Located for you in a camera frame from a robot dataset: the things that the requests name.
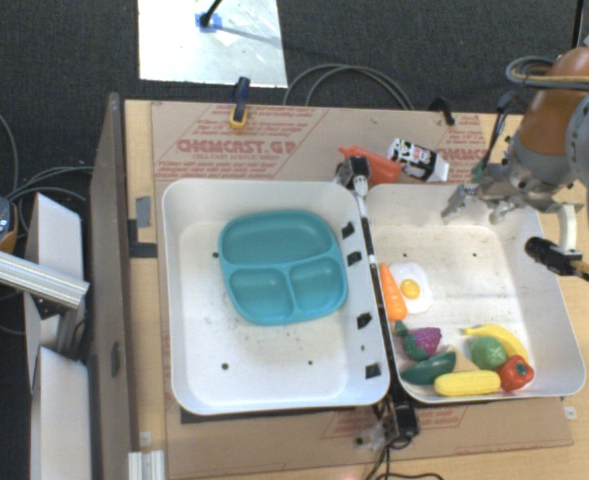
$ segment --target dark gray carpet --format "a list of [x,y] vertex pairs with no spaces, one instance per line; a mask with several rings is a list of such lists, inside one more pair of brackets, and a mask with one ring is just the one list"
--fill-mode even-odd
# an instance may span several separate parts
[[[510,89],[505,65],[570,47],[576,0],[278,0],[288,78],[326,62],[384,71],[418,109],[435,96],[454,110],[491,112]],[[589,30],[589,0],[585,7]],[[0,111],[13,128],[22,179],[56,165],[91,164],[107,94],[228,101],[229,87],[140,81],[137,0],[0,0]],[[306,88],[293,94],[301,103]],[[254,90],[280,103],[281,90]],[[344,74],[314,104],[394,108],[376,85]],[[82,180],[62,182],[83,188]],[[11,185],[0,128],[0,193]],[[75,203],[71,207],[82,211]],[[19,327],[12,304],[0,321]],[[28,476],[29,396],[21,341],[0,335],[0,479]]]

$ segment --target egg yolk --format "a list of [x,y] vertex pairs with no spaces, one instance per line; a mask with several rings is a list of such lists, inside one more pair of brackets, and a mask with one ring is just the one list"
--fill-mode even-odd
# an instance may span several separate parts
[[421,294],[421,287],[414,279],[403,279],[401,282],[401,293],[408,299],[418,299]]

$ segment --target yellow and black clamp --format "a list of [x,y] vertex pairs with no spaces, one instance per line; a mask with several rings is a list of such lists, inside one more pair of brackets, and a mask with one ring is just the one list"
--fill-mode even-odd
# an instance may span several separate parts
[[238,79],[232,93],[232,111],[230,112],[230,126],[241,130],[247,123],[247,100],[250,93],[250,79],[244,76]]

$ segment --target gray panel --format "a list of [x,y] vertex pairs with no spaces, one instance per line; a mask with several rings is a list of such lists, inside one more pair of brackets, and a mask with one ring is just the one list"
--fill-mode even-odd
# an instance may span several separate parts
[[128,361],[129,258],[121,111],[110,95],[90,187],[92,344],[96,356],[92,385],[94,428],[101,464],[95,476],[127,478],[128,453],[138,446],[133,365]]

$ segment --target red bell pepper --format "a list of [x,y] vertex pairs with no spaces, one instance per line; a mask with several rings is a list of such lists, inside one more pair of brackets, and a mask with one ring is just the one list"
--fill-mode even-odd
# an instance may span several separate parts
[[505,391],[522,388],[534,378],[534,370],[521,356],[510,357],[498,370]]

